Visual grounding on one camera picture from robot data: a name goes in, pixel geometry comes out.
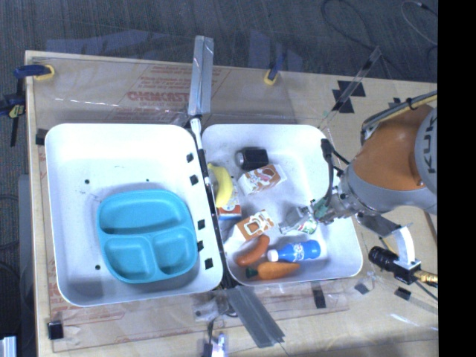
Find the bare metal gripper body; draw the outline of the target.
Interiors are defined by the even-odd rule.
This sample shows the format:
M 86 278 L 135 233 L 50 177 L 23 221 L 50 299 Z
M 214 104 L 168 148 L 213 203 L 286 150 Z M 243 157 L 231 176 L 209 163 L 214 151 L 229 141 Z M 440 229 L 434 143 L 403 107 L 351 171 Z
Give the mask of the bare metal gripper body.
M 354 193 L 330 188 L 322 198 L 311 202 L 311 212 L 317 222 L 328 225 L 356 214 L 358 198 Z

